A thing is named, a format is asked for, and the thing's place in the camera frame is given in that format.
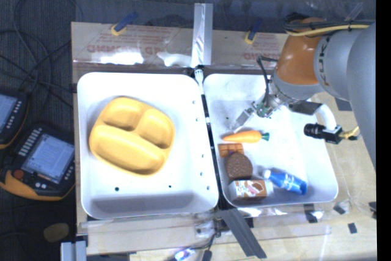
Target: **white tray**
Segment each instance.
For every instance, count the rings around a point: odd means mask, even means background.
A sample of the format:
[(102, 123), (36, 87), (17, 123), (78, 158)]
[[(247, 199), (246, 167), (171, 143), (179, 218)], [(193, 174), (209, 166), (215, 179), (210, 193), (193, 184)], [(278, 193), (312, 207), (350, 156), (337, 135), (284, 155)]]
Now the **white tray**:
[[(115, 97), (143, 101), (175, 125), (167, 163), (151, 177), (136, 177), (97, 160), (89, 150), (90, 131)], [(197, 83), (185, 75), (88, 73), (78, 82), (81, 203), (96, 219), (214, 208), (219, 198), (205, 113)]]
[[(219, 156), (218, 144), (224, 144), (224, 135), (232, 133), (230, 126), (244, 109), (265, 92), (262, 75), (212, 74), (205, 78), (204, 91), (210, 115), (211, 129), (224, 197), (234, 206), (243, 203), (229, 196), (229, 178), (224, 158)], [(255, 129), (268, 132), (270, 140), (256, 144), (243, 144), (244, 154), (253, 164), (253, 176), (259, 177), (263, 167), (276, 167), (297, 175), (308, 184), (305, 195), (274, 188), (274, 195), (249, 207), (330, 202), (338, 194), (338, 183), (323, 140), (304, 135), (304, 126), (315, 123), (316, 116), (292, 113), (286, 107), (272, 114), (270, 119), (253, 117), (242, 130)]]

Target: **toy carrot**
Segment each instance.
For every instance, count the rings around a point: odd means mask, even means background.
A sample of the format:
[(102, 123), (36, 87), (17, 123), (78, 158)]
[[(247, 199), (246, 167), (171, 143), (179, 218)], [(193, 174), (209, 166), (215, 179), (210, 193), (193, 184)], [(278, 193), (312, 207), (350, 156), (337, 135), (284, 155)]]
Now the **toy carrot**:
[(242, 131), (239, 133), (231, 134), (226, 137), (224, 137), (223, 141), (230, 141), (230, 142), (248, 142), (248, 143), (254, 143), (258, 142), (262, 139), (269, 141), (269, 133), (261, 134), (259, 131), (250, 130), (250, 131)]

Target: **metal bracket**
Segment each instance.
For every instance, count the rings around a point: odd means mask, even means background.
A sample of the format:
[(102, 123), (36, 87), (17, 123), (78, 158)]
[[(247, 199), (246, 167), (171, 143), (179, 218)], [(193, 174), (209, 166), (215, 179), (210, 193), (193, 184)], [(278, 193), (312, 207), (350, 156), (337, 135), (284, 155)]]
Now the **metal bracket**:
[(199, 238), (211, 238), (216, 233), (215, 221), (210, 220), (205, 223), (199, 224), (195, 227), (197, 239)]
[(191, 67), (210, 65), (212, 56), (213, 5), (194, 5)]
[(61, 243), (61, 261), (87, 261), (86, 242)]

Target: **black cable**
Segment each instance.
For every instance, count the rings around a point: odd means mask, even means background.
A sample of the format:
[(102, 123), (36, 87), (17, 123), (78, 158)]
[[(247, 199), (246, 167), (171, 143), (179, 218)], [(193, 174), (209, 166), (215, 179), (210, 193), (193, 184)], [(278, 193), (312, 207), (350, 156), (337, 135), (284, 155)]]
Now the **black cable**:
[(268, 62), (277, 62), (278, 59), (273, 59), (273, 58), (269, 58), (269, 57), (264, 57), (264, 56), (260, 56), (260, 58), (264, 61), (268, 61)]
[(269, 93), (270, 93), (270, 91), (269, 91), (269, 79), (268, 79), (268, 76), (266, 74), (266, 70), (263, 67), (262, 58), (260, 56), (257, 57), (257, 64), (261, 67), (262, 73), (263, 73), (263, 77), (265, 79), (266, 88), (265, 88), (265, 96), (263, 97), (263, 99), (266, 100), (266, 106), (269, 107)]
[[(22, 83), (21, 85), (28, 79), (28, 77), (30, 77), (32, 75), (32, 72), (37, 69), (38, 70), (38, 66), (46, 59), (48, 59), (50, 57), (49, 54), (47, 54), (45, 57), (43, 57), (42, 59), (40, 59), (38, 62), (35, 63), (35, 65), (26, 73), (26, 76), (23, 78), (22, 80)], [(52, 68), (51, 66), (49, 67), (50, 68), (50, 75), (49, 77), (51, 77), (51, 72), (52, 72)], [(38, 85), (38, 81), (39, 81), (39, 78), (38, 78), (38, 75), (35, 77), (35, 83), (34, 83), (34, 86), (32, 88), (32, 90), (30, 91), (30, 94), (32, 94), (32, 92), (35, 90), (35, 88), (37, 87)]]
[[(19, 30), (18, 25), (17, 25), (17, 23), (16, 23), (18, 9), (19, 9), (19, 7), (21, 6), (21, 4), (22, 4), (23, 2), (25, 2), (25, 1), (26, 1), (26, 0), (19, 0), (19, 1), (16, 3), (16, 5), (15, 5), (15, 7), (14, 7), (14, 9), (13, 9), (13, 27), (15, 28), (16, 31)], [(82, 12), (80, 6), (76, 3), (76, 1), (75, 1), (75, 0), (67, 0), (67, 1), (69, 1), (72, 5), (75, 6), (76, 9), (79, 10), (80, 15), (81, 15), (81, 19), (83, 19), (83, 12)], [(23, 37), (22, 37), (20, 34), (19, 34), (19, 36), (20, 36), (21, 41), (22, 41), (22, 42), (26, 45), (26, 47), (28, 48), (26, 42), (23, 40)], [(58, 50), (62, 49), (64, 46), (67, 46), (70, 42), (71, 42), (71, 41), (69, 40), (69, 41), (67, 41), (67, 42), (64, 43), (64, 44), (61, 44), (59, 47), (55, 48), (53, 51), (58, 51)]]
[[(16, 32), (17, 36), (19, 37), (19, 39), (21, 40), (22, 44), (26, 47), (27, 51), (29, 52), (30, 56), (35, 60), (35, 63), (37, 63), (37, 60), (35, 59), (35, 56), (34, 54), (32, 53), (32, 50), (30, 49), (29, 45), (26, 43), (26, 41), (24, 40), (23, 36), (21, 35), (21, 31), (19, 31), (18, 27), (16, 26), (16, 22), (15, 22), (15, 16), (14, 16), (14, 19), (13, 19), (13, 27), (14, 29), (12, 30), (12, 32)], [(36, 68), (36, 80), (38, 81), (38, 78), (39, 78), (39, 73), (38, 73), (38, 68)]]
[(201, 261), (210, 261), (212, 259), (212, 252), (210, 250), (205, 250), (203, 252)]
[[(4, 75), (7, 75), (7, 76), (11, 77), (11, 78), (23, 79), (23, 77), (21, 77), (21, 76), (14, 75), (14, 74), (11, 74), (11, 73), (8, 73), (8, 72), (6, 72), (6, 71), (4, 71), (4, 70), (1, 70), (1, 69), (0, 69), (0, 72), (3, 73)], [(62, 91), (64, 91), (64, 92), (68, 92), (68, 93), (70, 93), (70, 94), (73, 93), (72, 90), (70, 90), (70, 89), (66, 89), (65, 87), (62, 87), (62, 86), (59, 86), (59, 85), (55, 85), (55, 84), (51, 84), (51, 83), (49, 83), (49, 82), (38, 81), (38, 83), (39, 83), (40, 85), (42, 85), (44, 88), (53, 87), (53, 88), (62, 90)], [(57, 98), (59, 101), (61, 101), (64, 105), (68, 106), (68, 107), (71, 108), (71, 109), (73, 108), (73, 105), (72, 105), (72, 104), (68, 103), (65, 99), (63, 99), (62, 97), (60, 97), (58, 94), (54, 93), (52, 90), (49, 90), (49, 92), (50, 92), (50, 94), (51, 94), (52, 96), (56, 97), (56, 98)]]
[(298, 12), (291, 12), (285, 17), (284, 22), (287, 24), (291, 23), (292, 21), (301, 21), (309, 17), (309, 15), (304, 15)]
[(212, 247), (212, 244), (213, 244), (213, 241), (214, 241), (214, 238), (216, 237), (216, 233), (214, 233), (208, 243), (208, 247), (207, 247), (207, 250), (210, 250), (210, 248)]
[[(25, 32), (16, 31), (16, 30), (14, 30), (14, 29), (3, 29), (3, 30), (0, 31), (0, 35), (9, 34), (9, 33), (16, 33), (16, 34), (22, 34), (22, 33), (23, 33), (24, 35), (29, 36), (30, 38), (34, 39), (34, 40), (41, 46), (41, 48), (43, 48), (43, 50), (47, 52), (46, 47), (45, 47), (44, 44), (38, 39), (38, 37), (36, 37), (36, 36), (34, 36), (34, 35), (30, 35), (30, 34), (25, 33)], [(32, 53), (30, 47), (27, 47), (27, 50), (29, 51), (31, 58), (32, 58), (33, 61), (34, 61), (34, 64), (37, 64), (38, 60), (37, 60), (36, 56)], [(33, 67), (33, 68), (31, 69), (31, 73), (30, 73), (30, 74), (32, 74), (32, 72), (33, 72), (34, 70), (37, 70), (37, 68), (36, 68), (36, 67)], [(38, 73), (35, 75), (35, 82), (36, 82), (36, 83), (38, 82)], [(22, 91), (22, 90), (21, 90), (21, 87), (22, 87), (23, 83), (24, 83), (24, 81), (22, 81), (22, 83), (20, 84), (20, 86), (19, 86), (19, 88), (18, 88), (19, 91)], [(34, 88), (35, 88), (35, 85), (33, 86), (32, 90), (31, 90), (30, 92), (26, 92), (26, 94), (30, 95), (30, 94), (32, 93), (32, 91), (34, 90)]]
[(350, 140), (350, 141), (356, 141), (356, 140), (358, 140), (359, 138), (361, 137), (361, 134), (358, 134), (357, 136), (349, 136), (348, 137), (348, 139)]

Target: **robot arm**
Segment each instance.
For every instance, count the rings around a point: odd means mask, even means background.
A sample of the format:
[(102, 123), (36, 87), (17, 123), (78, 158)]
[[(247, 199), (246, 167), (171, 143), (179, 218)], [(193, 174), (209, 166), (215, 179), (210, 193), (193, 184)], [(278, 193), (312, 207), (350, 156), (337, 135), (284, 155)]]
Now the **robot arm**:
[[(301, 23), (307, 26), (309, 23), (321, 24), (322, 20), (309, 18)], [(254, 102), (252, 108), (243, 111), (233, 131), (238, 131), (255, 114), (270, 117), (283, 105), (295, 112), (313, 114), (321, 104), (311, 103), (307, 99), (326, 91), (335, 98), (350, 102), (376, 169), (376, 22), (355, 24), (355, 27), (345, 23), (345, 26), (320, 30), (328, 29), (332, 29), (332, 32), (319, 33), (303, 27), (301, 32), (291, 33), (266, 82), (263, 98)], [(321, 36), (303, 35), (311, 33)], [(326, 131), (330, 132), (331, 142), (341, 140), (335, 140), (342, 132), (340, 126)]]

